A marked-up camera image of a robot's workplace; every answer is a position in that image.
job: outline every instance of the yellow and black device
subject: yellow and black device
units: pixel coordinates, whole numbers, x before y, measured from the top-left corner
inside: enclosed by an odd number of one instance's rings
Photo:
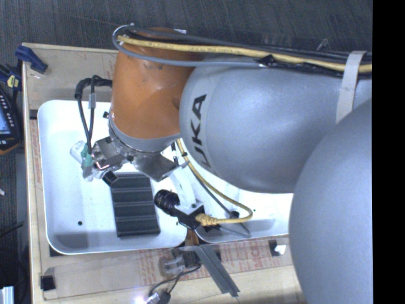
[[[20,125],[5,93],[0,89],[0,155],[16,148],[21,141]]]

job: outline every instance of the white strap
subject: white strap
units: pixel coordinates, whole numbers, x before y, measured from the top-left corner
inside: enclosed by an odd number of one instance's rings
[[[353,109],[354,94],[357,86],[357,75],[361,59],[366,51],[353,51],[346,61],[343,73],[342,86],[339,90],[339,99],[336,109],[336,123],[339,123]]]

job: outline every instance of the gray carpet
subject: gray carpet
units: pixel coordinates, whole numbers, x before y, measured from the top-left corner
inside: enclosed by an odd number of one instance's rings
[[[3,65],[15,65],[21,42],[113,48],[112,31],[130,22],[234,42],[316,49],[327,39],[327,49],[371,51],[373,0],[0,0],[0,19]],[[15,151],[0,156],[0,230],[17,224],[15,168]],[[16,249],[15,232],[0,238],[0,250]]]

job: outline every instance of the black lettering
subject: black lettering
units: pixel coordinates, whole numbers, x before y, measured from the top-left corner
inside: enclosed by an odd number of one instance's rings
[[[193,136],[192,140],[197,144],[203,145],[201,140],[198,138],[198,134],[200,134],[200,129],[201,129],[201,122],[198,123],[197,128],[195,128],[194,124],[191,121],[191,129],[192,129],[192,132],[194,133],[194,136]]]
[[[203,105],[203,101],[207,95],[200,96],[194,100],[194,104],[192,104],[192,112],[197,116],[198,119],[201,120],[201,106]]]
[[[195,149],[198,153],[201,153],[202,156],[203,156],[204,159],[205,159],[205,162],[202,161],[201,164],[202,164],[202,165],[205,165],[205,166],[208,167],[208,168],[211,168],[211,165],[209,165],[208,160],[207,160],[207,157],[206,157],[205,154],[204,154],[204,151],[203,151],[202,149],[198,148],[197,146],[194,146],[194,149]]]

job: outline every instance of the black rectangular object in bin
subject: black rectangular object in bin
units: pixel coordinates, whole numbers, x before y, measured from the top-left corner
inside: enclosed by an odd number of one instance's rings
[[[159,234],[160,228],[149,178],[139,172],[123,172],[115,175],[117,179],[110,188],[117,236],[122,238]]]

